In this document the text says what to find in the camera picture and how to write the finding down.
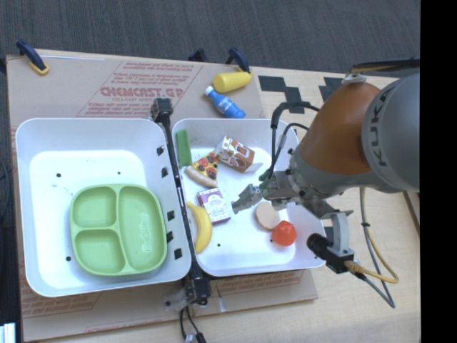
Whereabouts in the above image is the thin black rod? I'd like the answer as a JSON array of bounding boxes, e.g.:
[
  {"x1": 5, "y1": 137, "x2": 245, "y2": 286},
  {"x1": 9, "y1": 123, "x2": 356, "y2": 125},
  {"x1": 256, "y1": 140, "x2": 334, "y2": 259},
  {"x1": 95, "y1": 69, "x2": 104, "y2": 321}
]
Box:
[{"x1": 161, "y1": 114, "x2": 201, "y2": 282}]

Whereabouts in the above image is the beige bread roll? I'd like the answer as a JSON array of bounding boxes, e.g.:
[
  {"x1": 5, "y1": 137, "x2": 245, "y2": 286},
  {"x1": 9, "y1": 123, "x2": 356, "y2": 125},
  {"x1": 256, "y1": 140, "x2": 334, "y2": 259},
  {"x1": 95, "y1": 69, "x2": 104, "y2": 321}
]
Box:
[{"x1": 254, "y1": 201, "x2": 281, "y2": 232}]

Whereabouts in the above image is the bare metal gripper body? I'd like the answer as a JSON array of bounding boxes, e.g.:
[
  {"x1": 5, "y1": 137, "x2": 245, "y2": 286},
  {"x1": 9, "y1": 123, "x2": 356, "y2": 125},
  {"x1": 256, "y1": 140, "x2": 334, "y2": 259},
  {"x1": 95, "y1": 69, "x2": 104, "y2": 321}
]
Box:
[{"x1": 262, "y1": 169, "x2": 305, "y2": 211}]

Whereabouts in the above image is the red tomato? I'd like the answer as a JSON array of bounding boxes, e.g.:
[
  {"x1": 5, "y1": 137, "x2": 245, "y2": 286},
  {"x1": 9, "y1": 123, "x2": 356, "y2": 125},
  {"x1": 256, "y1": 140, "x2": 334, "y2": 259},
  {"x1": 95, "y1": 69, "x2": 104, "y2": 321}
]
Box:
[{"x1": 271, "y1": 219, "x2": 298, "y2": 247}]

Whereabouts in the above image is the blue bottle white cap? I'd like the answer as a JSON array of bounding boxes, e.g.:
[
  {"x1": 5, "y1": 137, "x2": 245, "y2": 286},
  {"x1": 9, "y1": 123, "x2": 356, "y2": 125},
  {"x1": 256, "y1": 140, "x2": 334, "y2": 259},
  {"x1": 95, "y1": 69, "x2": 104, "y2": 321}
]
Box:
[{"x1": 204, "y1": 85, "x2": 247, "y2": 119}]

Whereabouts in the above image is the yellow banana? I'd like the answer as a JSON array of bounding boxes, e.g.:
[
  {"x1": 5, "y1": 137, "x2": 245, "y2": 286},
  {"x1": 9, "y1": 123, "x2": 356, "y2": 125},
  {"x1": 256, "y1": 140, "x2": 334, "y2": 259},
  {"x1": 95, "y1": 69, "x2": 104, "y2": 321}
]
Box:
[{"x1": 186, "y1": 200, "x2": 214, "y2": 254}]

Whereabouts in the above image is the black block with thin wires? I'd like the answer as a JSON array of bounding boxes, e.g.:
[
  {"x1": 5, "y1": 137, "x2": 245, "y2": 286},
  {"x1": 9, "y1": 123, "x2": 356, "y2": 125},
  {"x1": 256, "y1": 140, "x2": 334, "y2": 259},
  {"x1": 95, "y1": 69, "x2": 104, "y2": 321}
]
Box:
[
  {"x1": 183, "y1": 275, "x2": 213, "y2": 306},
  {"x1": 149, "y1": 97, "x2": 175, "y2": 121}
]

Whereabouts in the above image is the toy pizza slice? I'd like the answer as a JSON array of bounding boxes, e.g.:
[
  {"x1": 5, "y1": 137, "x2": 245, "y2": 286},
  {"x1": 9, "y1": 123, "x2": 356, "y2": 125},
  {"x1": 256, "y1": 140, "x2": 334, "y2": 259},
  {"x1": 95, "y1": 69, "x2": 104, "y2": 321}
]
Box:
[{"x1": 184, "y1": 150, "x2": 221, "y2": 189}]

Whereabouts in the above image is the black cylinder on white bracket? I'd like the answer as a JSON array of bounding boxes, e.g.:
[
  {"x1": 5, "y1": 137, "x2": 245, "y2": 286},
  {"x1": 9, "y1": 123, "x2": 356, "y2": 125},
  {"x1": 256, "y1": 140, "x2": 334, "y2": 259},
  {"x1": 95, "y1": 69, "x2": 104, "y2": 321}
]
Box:
[{"x1": 306, "y1": 209, "x2": 356, "y2": 275}]

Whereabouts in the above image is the green rectangular stick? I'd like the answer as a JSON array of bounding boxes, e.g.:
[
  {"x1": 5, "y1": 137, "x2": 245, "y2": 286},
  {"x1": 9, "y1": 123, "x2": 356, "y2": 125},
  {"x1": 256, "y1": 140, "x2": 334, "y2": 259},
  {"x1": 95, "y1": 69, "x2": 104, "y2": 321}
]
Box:
[{"x1": 175, "y1": 129, "x2": 194, "y2": 169}]

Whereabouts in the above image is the purple and white carton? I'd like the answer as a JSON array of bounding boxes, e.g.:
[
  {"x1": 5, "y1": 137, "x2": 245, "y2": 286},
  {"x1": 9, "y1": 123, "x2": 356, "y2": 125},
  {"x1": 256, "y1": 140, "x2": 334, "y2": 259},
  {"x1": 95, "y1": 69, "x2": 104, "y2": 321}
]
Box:
[{"x1": 196, "y1": 187, "x2": 233, "y2": 226}]

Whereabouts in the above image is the brown and white carton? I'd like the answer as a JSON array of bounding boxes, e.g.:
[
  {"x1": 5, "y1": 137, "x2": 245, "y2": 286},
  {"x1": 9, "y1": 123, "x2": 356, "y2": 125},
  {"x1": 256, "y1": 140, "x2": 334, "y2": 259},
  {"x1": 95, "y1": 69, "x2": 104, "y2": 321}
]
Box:
[{"x1": 215, "y1": 135, "x2": 263, "y2": 174}]

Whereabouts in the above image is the white plastic tray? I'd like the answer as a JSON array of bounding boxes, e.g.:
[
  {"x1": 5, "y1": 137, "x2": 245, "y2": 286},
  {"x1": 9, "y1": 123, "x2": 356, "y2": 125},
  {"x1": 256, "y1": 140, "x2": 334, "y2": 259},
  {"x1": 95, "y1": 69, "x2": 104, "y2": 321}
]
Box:
[
  {"x1": 171, "y1": 117, "x2": 328, "y2": 278},
  {"x1": 14, "y1": 117, "x2": 193, "y2": 299}
]

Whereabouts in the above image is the yellow bottle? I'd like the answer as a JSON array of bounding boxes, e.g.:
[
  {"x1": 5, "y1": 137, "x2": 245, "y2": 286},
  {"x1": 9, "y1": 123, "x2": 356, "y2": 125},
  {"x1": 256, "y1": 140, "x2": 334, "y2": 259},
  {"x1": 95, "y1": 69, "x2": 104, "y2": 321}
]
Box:
[{"x1": 212, "y1": 70, "x2": 253, "y2": 94}]

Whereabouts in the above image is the brown cardboard board red print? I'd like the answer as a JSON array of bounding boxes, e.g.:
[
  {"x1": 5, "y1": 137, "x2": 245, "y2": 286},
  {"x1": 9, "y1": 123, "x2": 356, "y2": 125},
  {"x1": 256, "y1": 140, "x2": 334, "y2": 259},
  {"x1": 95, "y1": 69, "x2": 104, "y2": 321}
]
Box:
[{"x1": 5, "y1": 48, "x2": 319, "y2": 343}]

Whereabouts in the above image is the green divided plate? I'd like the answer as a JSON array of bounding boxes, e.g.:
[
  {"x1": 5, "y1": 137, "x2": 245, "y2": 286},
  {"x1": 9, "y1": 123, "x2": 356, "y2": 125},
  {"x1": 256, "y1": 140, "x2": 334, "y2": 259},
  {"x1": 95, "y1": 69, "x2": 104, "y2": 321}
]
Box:
[{"x1": 69, "y1": 183, "x2": 169, "y2": 277}]

